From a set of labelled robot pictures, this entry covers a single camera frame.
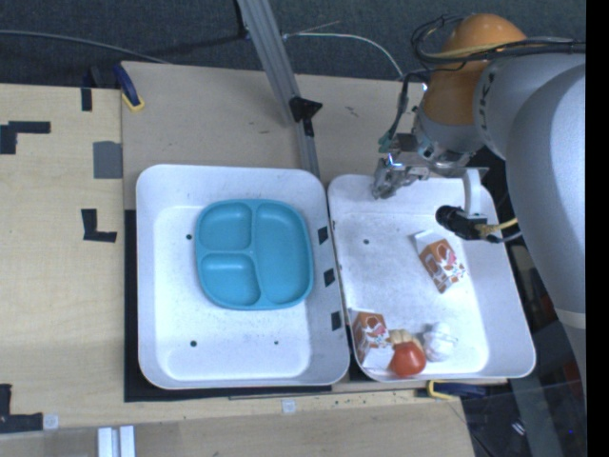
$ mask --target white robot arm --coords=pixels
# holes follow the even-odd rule
[[[372,193],[391,196],[431,172],[463,176],[483,146],[503,159],[518,225],[585,390],[585,46],[526,39],[500,17],[475,14],[462,19],[436,55],[463,61],[436,65],[443,71],[433,70],[412,134],[382,138],[388,154]],[[464,60],[473,55],[478,59]],[[472,212],[443,213],[442,225],[482,239],[475,228],[481,219]]]

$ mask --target divided blue plate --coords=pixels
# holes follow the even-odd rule
[[[195,249],[201,287],[224,308],[288,308],[313,288],[305,220],[287,203],[213,203],[197,220]]]

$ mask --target white tray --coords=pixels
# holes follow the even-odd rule
[[[283,201],[305,219],[314,286],[299,305],[221,308],[199,283],[194,240],[204,207],[230,199]],[[324,386],[349,364],[324,187],[298,169],[161,165],[136,188],[139,363],[157,387]],[[318,230],[328,238],[320,243]],[[336,281],[324,274],[334,269]]]
[[[347,308],[384,315],[388,328],[421,337],[431,324],[447,323],[459,342],[444,362],[428,362],[412,379],[516,378],[535,366],[535,349],[505,246],[463,241],[435,220],[442,205],[463,207],[459,179],[430,178],[374,200],[373,178],[339,176],[328,189],[341,283]],[[492,198],[481,192],[482,212],[497,223]],[[444,294],[435,288],[412,236],[433,229],[463,261],[467,276]],[[363,371],[395,381],[387,370]]]

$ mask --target black bracket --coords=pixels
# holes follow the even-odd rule
[[[11,385],[0,385],[0,433],[17,433],[43,429],[42,413],[32,415],[10,414]]]
[[[304,125],[304,135],[307,137],[314,137],[313,133],[313,122],[311,119],[315,115],[323,104],[307,100],[301,96],[295,96],[289,101],[289,107],[292,110],[292,116],[298,123],[301,120]]]

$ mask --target white cable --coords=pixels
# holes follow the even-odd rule
[[[286,40],[288,37],[292,37],[292,36],[302,36],[302,37],[342,37],[342,38],[346,38],[346,39],[356,39],[358,41],[363,41],[365,43],[370,44],[371,46],[374,46],[376,49],[380,50],[388,59],[389,61],[391,61],[391,65],[396,69],[396,71],[399,74],[399,77],[402,78],[403,77],[403,71],[400,68],[400,66],[398,66],[398,63],[396,63],[396,60],[393,59],[393,57],[391,56],[391,54],[389,54],[389,51],[387,51],[383,46],[381,46],[380,44],[377,44],[374,41],[371,41],[370,39],[366,39],[365,37],[361,37],[360,35],[352,35],[352,34],[334,34],[334,33],[321,33],[321,32],[297,32],[295,34],[286,34],[284,35],[284,40]]]

